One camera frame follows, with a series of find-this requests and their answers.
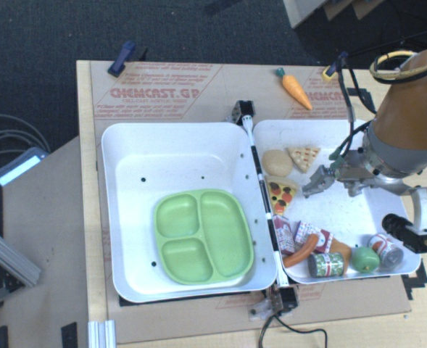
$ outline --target carrot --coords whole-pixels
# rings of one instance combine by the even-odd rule
[[[316,245],[318,245],[318,240],[320,239],[319,235],[316,233],[311,233],[308,235],[306,242],[298,249],[295,253],[285,257],[283,259],[284,267],[292,267],[297,263],[307,259],[313,250],[315,250]]]
[[[276,70],[276,74],[281,77],[283,87],[293,98],[295,98],[296,101],[303,104],[306,109],[313,109],[313,106],[308,99],[308,95],[305,93],[305,90],[303,90],[295,76],[286,75],[283,68],[278,68]]]

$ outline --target wooden table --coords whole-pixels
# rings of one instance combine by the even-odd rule
[[[371,92],[378,107],[388,86],[375,82],[367,70],[355,71],[360,87]],[[88,291],[88,315],[90,321],[103,322],[109,319],[104,277],[99,185],[96,171],[96,139],[94,134],[94,106],[92,102],[91,62],[77,62],[78,106],[81,169],[83,180],[83,211],[86,237],[86,276]],[[351,86],[346,75],[347,86]],[[358,100],[354,99],[358,118],[371,119],[371,115]],[[421,175],[409,177],[406,183],[427,186],[427,169]],[[413,217],[413,205],[405,200],[409,218]],[[427,254],[423,255],[427,272]],[[414,289],[408,314],[381,317],[338,320],[297,326],[300,329],[324,328],[328,332],[330,347],[427,347],[427,284],[424,289]],[[256,347],[260,330],[245,330],[213,335],[192,336],[178,339],[146,341],[124,344],[121,347]],[[323,347],[323,336],[290,333],[281,327],[270,328],[265,337],[269,347]]]

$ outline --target sausage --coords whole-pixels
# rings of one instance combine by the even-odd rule
[[[308,235],[306,242],[298,249],[295,253],[289,255],[288,257],[283,258],[284,267],[292,267],[297,263],[300,263],[302,260],[307,259],[310,254],[315,250],[316,245],[318,245],[318,240],[320,239],[319,235],[316,233],[311,233]]]

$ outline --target pizza slice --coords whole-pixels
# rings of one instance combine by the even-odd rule
[[[321,148],[319,147],[299,147],[299,148],[288,148],[287,152],[294,161],[294,164],[303,172],[306,173],[310,166],[315,161]]]
[[[283,215],[295,197],[299,185],[290,179],[272,175],[266,175],[265,180],[273,213]]]

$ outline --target tin can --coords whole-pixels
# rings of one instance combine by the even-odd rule
[[[394,268],[403,260],[403,250],[382,233],[371,237],[368,247],[377,253],[384,267]]]
[[[342,276],[344,257],[340,252],[311,254],[308,258],[308,270],[312,277]]]

